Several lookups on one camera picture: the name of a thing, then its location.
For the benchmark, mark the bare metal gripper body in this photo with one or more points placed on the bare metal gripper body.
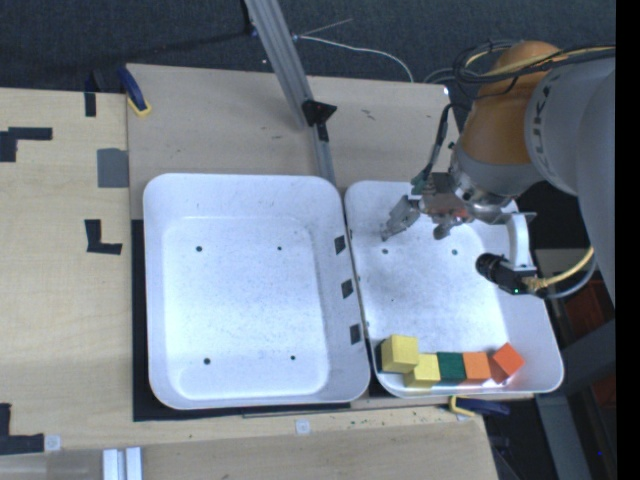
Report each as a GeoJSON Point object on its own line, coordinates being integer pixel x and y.
{"type": "Point", "coordinates": [445, 197]}

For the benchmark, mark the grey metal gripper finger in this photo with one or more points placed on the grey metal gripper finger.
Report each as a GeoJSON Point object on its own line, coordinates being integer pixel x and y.
{"type": "Point", "coordinates": [401, 215]}
{"type": "Point", "coordinates": [446, 228]}

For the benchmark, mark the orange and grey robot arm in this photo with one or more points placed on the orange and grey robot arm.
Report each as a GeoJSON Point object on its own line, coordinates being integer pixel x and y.
{"type": "Point", "coordinates": [505, 128]}

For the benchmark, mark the white plastic tray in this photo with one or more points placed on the white plastic tray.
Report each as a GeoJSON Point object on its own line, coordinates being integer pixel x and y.
{"type": "Point", "coordinates": [245, 298]}
{"type": "Point", "coordinates": [430, 293]}

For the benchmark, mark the yellow cube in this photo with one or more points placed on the yellow cube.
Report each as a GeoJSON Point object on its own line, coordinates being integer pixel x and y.
{"type": "Point", "coordinates": [400, 352]}
{"type": "Point", "coordinates": [427, 369]}

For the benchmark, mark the green cube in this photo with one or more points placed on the green cube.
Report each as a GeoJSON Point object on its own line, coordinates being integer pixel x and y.
{"type": "Point", "coordinates": [452, 366]}

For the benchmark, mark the orange cube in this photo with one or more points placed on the orange cube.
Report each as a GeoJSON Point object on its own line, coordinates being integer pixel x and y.
{"type": "Point", "coordinates": [507, 359]}
{"type": "Point", "coordinates": [477, 365]}

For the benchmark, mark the pale wood board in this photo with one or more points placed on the pale wood board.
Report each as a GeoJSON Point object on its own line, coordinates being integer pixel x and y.
{"type": "Point", "coordinates": [225, 128]}

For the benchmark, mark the black cylinder on white bracket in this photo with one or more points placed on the black cylinder on white bracket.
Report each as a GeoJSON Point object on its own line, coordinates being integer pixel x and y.
{"type": "Point", "coordinates": [505, 270]}

